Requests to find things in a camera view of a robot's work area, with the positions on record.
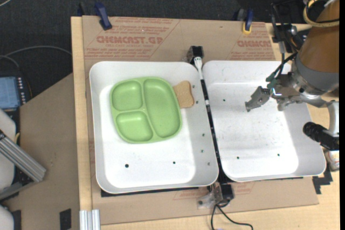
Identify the green divided plate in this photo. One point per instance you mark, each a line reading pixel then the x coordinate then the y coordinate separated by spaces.
pixel 147 109

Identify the brown cardboard board red print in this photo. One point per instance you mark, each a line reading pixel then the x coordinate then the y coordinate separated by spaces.
pixel 151 40

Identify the brown bread slice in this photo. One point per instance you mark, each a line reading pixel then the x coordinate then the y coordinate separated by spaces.
pixel 184 95

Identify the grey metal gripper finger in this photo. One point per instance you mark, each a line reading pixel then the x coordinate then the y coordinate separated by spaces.
pixel 257 99
pixel 286 105

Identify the white plastic tray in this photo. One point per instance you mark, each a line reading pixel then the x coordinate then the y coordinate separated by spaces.
pixel 151 164
pixel 256 137

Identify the black cylinder on white bracket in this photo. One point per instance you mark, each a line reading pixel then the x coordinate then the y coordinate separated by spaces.
pixel 320 134

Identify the thin black and white rod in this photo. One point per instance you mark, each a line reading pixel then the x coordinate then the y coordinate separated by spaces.
pixel 208 113

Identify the small white printed can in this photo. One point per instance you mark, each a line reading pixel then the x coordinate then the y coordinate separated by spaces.
pixel 333 160

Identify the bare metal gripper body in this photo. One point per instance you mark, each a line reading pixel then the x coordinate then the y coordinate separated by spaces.
pixel 292 91

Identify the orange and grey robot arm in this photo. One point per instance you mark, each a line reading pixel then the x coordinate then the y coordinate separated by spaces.
pixel 320 43

